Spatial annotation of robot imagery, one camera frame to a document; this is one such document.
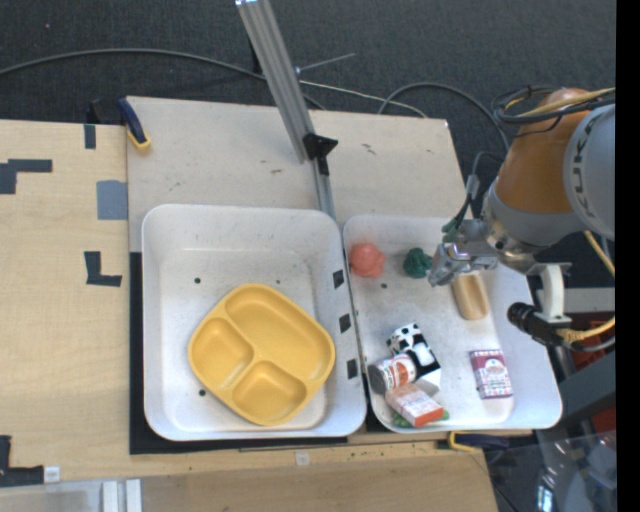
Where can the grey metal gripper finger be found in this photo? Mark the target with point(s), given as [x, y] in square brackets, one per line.
[437, 274]
[467, 265]

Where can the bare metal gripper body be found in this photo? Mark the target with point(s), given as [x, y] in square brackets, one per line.
[480, 240]

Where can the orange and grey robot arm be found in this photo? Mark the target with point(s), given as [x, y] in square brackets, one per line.
[540, 170]

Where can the green broccoli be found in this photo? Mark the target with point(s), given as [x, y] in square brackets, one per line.
[416, 263]

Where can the tan bread roll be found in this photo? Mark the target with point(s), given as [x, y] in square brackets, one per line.
[471, 297]

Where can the salmon pink toy food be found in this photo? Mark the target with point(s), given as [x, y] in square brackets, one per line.
[366, 260]

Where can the black and white cow-print carton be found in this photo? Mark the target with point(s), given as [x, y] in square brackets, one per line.
[412, 342]

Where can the white plastic tray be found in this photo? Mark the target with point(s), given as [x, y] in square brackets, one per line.
[450, 350]
[180, 240]

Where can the small can with orange label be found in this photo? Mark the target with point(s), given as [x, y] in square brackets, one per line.
[395, 372]

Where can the orange and white packet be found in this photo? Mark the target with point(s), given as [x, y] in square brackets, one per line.
[414, 405]

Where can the yellow divided plate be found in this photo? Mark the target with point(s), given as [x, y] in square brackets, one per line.
[260, 350]

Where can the pale flat board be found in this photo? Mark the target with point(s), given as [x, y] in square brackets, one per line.
[225, 160]

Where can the black cylinder on white bracket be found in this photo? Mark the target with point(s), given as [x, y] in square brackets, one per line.
[537, 322]

